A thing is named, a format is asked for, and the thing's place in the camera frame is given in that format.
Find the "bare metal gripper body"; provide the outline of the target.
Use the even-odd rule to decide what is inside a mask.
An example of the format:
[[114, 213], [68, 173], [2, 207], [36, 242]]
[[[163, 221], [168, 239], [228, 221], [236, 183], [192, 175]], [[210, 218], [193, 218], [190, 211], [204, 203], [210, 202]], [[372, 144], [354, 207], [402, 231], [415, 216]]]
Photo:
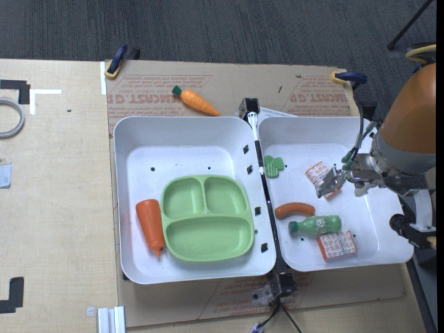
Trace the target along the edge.
[[429, 189], [425, 175], [428, 160], [427, 154], [401, 151], [373, 143], [369, 153], [357, 155], [346, 179], [352, 184], [359, 181], [370, 182], [371, 188], [387, 188], [398, 196], [410, 196], [420, 190]]

